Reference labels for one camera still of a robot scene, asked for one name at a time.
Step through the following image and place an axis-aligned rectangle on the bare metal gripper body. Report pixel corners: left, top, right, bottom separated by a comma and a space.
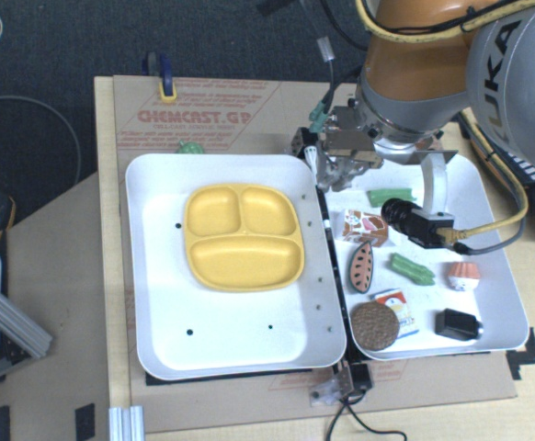
320, 106, 435, 170

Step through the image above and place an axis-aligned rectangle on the green pea pod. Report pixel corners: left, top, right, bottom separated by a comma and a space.
367, 187, 418, 209

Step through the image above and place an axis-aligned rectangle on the white and brown carton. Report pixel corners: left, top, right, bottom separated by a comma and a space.
340, 209, 391, 248

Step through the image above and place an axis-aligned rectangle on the brown cardboard board red print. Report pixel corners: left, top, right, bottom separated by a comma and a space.
112, 74, 519, 434

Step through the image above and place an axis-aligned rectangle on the thin black and white rod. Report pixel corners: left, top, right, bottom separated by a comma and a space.
304, 145, 357, 363

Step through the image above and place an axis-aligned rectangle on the red watermelon slice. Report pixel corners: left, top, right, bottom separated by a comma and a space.
346, 240, 375, 295

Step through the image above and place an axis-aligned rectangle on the yellow divided plate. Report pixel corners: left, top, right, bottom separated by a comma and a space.
183, 183, 306, 293

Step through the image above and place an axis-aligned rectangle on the white red and yellow packet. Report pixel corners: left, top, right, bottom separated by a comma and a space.
371, 288, 421, 341

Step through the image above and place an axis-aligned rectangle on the brown round biscuit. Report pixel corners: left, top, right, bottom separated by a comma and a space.
349, 301, 401, 352

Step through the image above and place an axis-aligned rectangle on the white plastic tray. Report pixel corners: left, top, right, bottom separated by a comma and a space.
124, 153, 347, 382
313, 152, 530, 362

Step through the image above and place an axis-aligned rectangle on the small black bottle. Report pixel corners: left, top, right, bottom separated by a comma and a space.
434, 308, 484, 342

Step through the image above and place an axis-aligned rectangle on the black cylinder on white bracket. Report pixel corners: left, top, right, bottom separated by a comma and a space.
380, 149, 460, 250

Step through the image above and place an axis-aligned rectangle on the black block with thin wires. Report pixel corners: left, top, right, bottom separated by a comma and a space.
339, 361, 373, 395

